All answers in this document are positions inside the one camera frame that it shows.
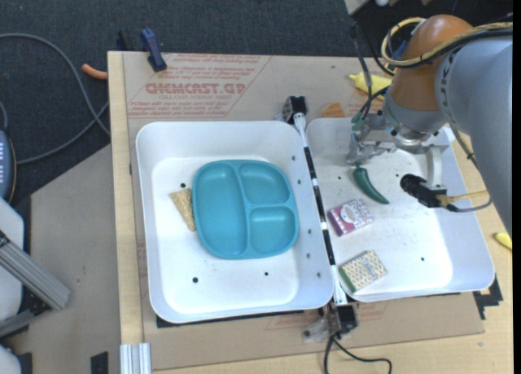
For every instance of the beige cracker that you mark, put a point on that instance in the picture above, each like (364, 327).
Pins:
(184, 205)

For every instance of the orange pizza slice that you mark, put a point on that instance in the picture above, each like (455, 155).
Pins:
(333, 111)

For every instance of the green chili pepper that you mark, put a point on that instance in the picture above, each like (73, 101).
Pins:
(366, 185)

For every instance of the small yellow toy food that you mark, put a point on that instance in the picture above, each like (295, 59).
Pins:
(504, 240)

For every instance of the blue divided plate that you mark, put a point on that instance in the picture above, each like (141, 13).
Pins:
(244, 209)

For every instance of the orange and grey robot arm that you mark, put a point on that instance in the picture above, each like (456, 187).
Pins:
(468, 91)

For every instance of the yellow banana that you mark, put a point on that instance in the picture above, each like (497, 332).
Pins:
(362, 81)

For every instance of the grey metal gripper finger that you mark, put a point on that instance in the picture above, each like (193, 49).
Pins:
(355, 152)
(371, 153)

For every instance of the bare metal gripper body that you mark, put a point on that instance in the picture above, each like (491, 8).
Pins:
(378, 134)

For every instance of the thin black and white rod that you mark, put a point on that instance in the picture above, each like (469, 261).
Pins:
(321, 217)

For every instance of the pink carton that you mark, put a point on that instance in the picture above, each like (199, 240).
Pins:
(351, 217)

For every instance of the brown cardboard board red print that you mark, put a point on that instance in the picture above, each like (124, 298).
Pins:
(203, 87)

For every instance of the white plastic tray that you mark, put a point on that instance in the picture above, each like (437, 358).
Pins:
(228, 287)
(407, 242)

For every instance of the black cylinder on white bracket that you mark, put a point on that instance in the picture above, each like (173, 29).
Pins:
(419, 189)

